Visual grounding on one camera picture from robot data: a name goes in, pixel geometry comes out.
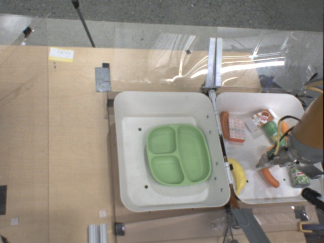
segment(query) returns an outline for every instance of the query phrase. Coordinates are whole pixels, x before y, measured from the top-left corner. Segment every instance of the gray floor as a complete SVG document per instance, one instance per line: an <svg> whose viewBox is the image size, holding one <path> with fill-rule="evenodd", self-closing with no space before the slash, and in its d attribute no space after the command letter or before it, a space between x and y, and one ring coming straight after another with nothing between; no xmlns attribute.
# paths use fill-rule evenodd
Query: gray floor
<svg viewBox="0 0 324 243"><path fill-rule="evenodd" d="M79 0L87 20L323 31L324 0ZM77 19L70 0L0 0L0 13Z"/></svg>

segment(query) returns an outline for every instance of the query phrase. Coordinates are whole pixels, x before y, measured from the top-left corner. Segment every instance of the transparent plastic sheet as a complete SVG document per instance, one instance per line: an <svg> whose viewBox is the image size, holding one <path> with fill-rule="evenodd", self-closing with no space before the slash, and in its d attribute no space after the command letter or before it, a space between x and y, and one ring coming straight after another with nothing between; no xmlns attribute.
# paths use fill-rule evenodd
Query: transparent plastic sheet
<svg viewBox="0 0 324 243"><path fill-rule="evenodd" d="M198 92L206 78L209 38L216 32L215 27L116 23L112 89Z"/></svg>
<svg viewBox="0 0 324 243"><path fill-rule="evenodd" d="M298 94L312 78L323 78L323 33L217 29L222 65L216 87Z"/></svg>
<svg viewBox="0 0 324 243"><path fill-rule="evenodd" d="M17 23L10 17L0 25ZM7 185L0 234L41 243L49 242L47 25L45 18L22 18L0 40L0 185Z"/></svg>

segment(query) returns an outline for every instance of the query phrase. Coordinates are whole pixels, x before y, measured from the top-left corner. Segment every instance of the wooden surface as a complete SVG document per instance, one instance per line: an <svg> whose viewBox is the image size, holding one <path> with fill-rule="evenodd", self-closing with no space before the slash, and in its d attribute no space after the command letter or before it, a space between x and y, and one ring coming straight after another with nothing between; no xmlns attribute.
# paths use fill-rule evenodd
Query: wooden surface
<svg viewBox="0 0 324 243"><path fill-rule="evenodd" d="M11 242L87 242L88 225L101 223L108 224L109 242L120 241L112 233L115 219L107 95L95 92L94 68L110 63L112 86L122 89L133 74L152 66L148 59L156 52L71 49L74 62L63 63L48 61L48 48L20 47L0 67L0 185L8 185L7 214L0 216L0 234ZM191 70L204 55L191 55L184 71ZM162 65L168 69L177 64ZM128 79L120 80L118 71ZM197 91L199 86L197 79L182 89ZM150 82L127 86L128 90L139 87L147 91L178 89ZM107 217L100 218L99 211L106 211ZM12 217L19 218L17 226L10 226ZM141 224L133 225L136 229ZM268 235L271 242L305 242L295 231ZM243 238L237 236L240 242L247 242Z"/></svg>

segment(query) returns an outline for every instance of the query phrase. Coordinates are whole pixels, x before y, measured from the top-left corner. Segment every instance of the green plate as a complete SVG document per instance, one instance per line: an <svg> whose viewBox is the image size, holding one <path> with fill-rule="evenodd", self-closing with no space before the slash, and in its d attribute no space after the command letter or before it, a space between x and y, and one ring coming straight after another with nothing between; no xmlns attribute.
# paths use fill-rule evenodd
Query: green plate
<svg viewBox="0 0 324 243"><path fill-rule="evenodd" d="M155 127L146 138L146 152L154 179L163 185L201 183L212 171L205 136L193 125Z"/></svg>

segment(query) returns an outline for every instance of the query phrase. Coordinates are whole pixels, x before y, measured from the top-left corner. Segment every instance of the toy banana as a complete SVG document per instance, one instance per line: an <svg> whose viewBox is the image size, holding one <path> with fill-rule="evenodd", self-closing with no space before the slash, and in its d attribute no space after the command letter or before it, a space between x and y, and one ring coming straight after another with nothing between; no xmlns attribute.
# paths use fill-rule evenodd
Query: toy banana
<svg viewBox="0 0 324 243"><path fill-rule="evenodd" d="M236 160L229 157L227 158L227 160L228 163L233 167L231 172L235 180L235 192L237 195L239 195L239 193L247 183L247 178L245 176L244 169L242 168L240 163L237 162Z"/></svg>

